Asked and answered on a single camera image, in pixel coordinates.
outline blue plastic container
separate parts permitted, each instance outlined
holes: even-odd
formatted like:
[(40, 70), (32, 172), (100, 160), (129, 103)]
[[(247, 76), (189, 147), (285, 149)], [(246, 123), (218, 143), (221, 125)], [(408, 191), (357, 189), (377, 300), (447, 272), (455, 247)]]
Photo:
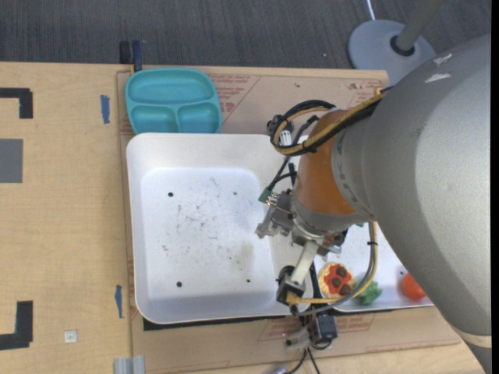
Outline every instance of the blue plastic container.
[(186, 68), (145, 69), (130, 76), (126, 109), (136, 134), (217, 133), (221, 109), (217, 91), (203, 72)]

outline table top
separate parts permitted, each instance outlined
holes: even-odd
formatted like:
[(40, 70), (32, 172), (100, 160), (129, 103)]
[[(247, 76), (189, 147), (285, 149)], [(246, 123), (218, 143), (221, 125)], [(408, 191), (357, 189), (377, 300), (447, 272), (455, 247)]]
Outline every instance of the table top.
[[(366, 76), (337, 69), (212, 70)], [(129, 72), (129, 66), (0, 62), (0, 88), (29, 89), (34, 106), (32, 118), (21, 118), (18, 99), (0, 98), (0, 139), (22, 140), (23, 146), (21, 181), (0, 182), (0, 277), (6, 285), (0, 293), (0, 347), (19, 330), (17, 302), (33, 302), (33, 339), (22, 348), (14, 343), (0, 349), (2, 372), (106, 373), (115, 358), (133, 355), (119, 72)], [(317, 364), (322, 373), (483, 372), (463, 343), (319, 358)], [(272, 367), (201, 372), (264, 373)], [(309, 360), (303, 372), (314, 372)]]

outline metal stand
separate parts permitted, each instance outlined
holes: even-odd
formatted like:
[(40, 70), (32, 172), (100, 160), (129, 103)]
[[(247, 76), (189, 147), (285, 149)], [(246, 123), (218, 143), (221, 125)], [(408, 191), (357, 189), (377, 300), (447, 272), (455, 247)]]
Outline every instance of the metal stand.
[(392, 85), (435, 56), (434, 49), (420, 36), (444, 0), (422, 0), (419, 9), (404, 26), (389, 20), (362, 23), (348, 42), (352, 65), (357, 69), (384, 69)]

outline dark floor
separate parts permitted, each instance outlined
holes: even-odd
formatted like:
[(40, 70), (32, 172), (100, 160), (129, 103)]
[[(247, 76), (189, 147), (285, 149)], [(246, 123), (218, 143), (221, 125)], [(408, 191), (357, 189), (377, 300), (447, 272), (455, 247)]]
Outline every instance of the dark floor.
[[(370, 0), (406, 23), (421, 0)], [(445, 0), (423, 36), (439, 53), (491, 32), (492, 0)], [(142, 41), (159, 65), (352, 68), (346, 44), (366, 0), (0, 0), (0, 60), (118, 63)]]

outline toy pizza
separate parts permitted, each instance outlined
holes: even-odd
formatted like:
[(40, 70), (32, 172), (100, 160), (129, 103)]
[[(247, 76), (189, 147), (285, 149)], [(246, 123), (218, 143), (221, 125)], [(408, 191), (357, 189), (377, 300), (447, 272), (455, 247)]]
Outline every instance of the toy pizza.
[(343, 298), (355, 287), (350, 271), (340, 263), (328, 263), (318, 276), (319, 287), (325, 298)]

